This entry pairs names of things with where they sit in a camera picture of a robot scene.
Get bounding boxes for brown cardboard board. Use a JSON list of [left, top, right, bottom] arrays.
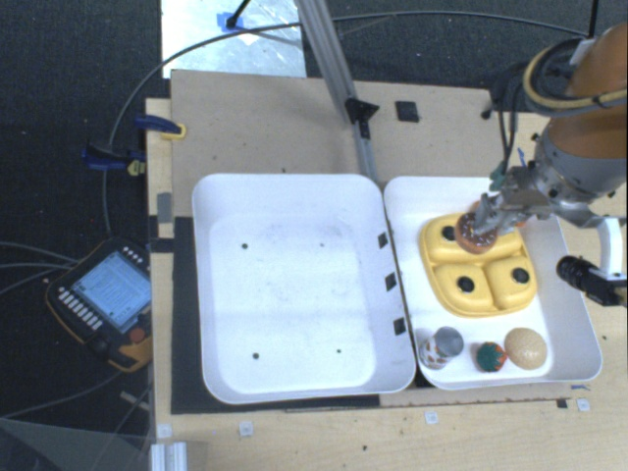
[[169, 69, 576, 409]]

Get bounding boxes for beige bread roll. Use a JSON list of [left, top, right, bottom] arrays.
[[503, 327, 549, 370]]

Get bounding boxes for black block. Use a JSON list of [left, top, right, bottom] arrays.
[[394, 100, 421, 124]]

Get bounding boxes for small grey-topped can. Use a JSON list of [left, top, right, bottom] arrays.
[[417, 326, 465, 372]]

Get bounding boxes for yellow divided plate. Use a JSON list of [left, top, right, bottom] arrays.
[[418, 211, 539, 320]]

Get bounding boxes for red and green strawberry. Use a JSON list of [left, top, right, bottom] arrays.
[[472, 340, 508, 374]]

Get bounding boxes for brown sprinkled doughnut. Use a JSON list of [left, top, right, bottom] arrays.
[[453, 211, 500, 256]]

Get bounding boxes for black cylinder on white bracket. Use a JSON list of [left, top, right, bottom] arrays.
[[555, 215, 628, 308]]

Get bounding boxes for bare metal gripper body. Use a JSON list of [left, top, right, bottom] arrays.
[[492, 166, 593, 227]]

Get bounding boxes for white plastic tray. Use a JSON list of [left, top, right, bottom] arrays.
[[382, 175, 604, 393], [190, 172, 418, 406]]

